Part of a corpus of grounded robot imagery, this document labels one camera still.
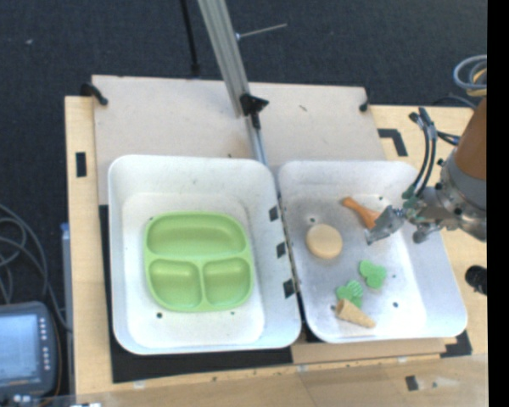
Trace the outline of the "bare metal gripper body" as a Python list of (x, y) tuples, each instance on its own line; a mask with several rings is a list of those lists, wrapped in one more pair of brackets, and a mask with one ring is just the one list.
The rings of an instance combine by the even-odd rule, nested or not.
[(402, 193), (402, 199), (404, 216), (416, 227), (414, 243), (423, 243), (441, 230), (462, 230), (482, 243), (487, 240), (486, 211), (451, 185), (437, 183), (422, 192), (409, 186)]

